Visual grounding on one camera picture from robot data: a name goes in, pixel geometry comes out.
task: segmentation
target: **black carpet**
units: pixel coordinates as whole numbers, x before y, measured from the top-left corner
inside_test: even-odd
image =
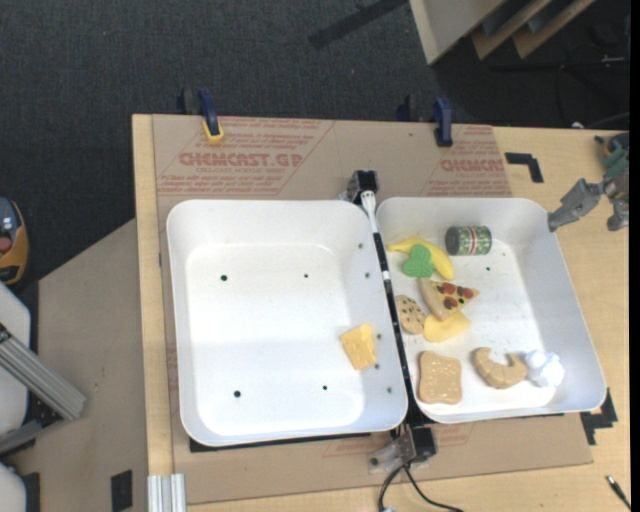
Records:
[[[0,195],[25,216],[28,279],[134,217],[131,115],[176,113],[184,85],[221,115],[394,121],[413,94],[423,120],[446,97],[454,122],[590,125],[629,111],[630,66],[559,64],[628,58],[630,10],[596,1],[524,60],[463,38],[429,66],[401,0],[0,0]]]

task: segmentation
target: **cardboard sheet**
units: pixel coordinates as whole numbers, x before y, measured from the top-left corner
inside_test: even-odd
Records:
[[[192,452],[178,403],[175,329],[165,223],[190,198],[332,199],[356,170],[377,172],[388,197],[509,197],[490,126],[454,125],[438,147],[428,123],[223,117],[211,145],[197,116],[153,116],[167,364],[175,471],[190,504],[378,485],[367,454],[388,433]],[[452,478],[591,462],[579,415],[433,427],[439,453],[417,479]]]

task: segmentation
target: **pizza slice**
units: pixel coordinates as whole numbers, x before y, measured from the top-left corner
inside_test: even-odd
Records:
[[[418,288],[429,311],[440,321],[460,311],[480,293],[475,288],[467,288],[447,281],[432,281],[428,277],[418,279]]]

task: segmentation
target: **blue clamp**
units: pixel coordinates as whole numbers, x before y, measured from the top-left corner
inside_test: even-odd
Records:
[[[433,118],[438,123],[438,127],[434,130],[436,143],[438,146],[451,146],[451,118],[453,117],[453,108],[449,100],[445,98],[437,98],[433,104]]]
[[[218,111],[213,103],[213,96],[209,89],[199,89],[198,97],[202,104],[202,115],[204,116],[202,127],[204,128],[204,133],[207,135],[209,142],[219,142],[224,137],[224,131],[220,121],[218,121]]]

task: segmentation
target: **yellow banana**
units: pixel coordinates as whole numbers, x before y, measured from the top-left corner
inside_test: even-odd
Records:
[[[402,251],[409,254],[411,252],[411,248],[416,244],[424,245],[429,249],[429,251],[431,251],[431,263],[436,267],[438,274],[444,277],[447,281],[451,281],[454,278],[455,272],[453,269],[453,262],[451,261],[451,258],[449,258],[449,255],[443,249],[428,240],[418,237],[406,238],[400,243],[387,245],[387,250]]]

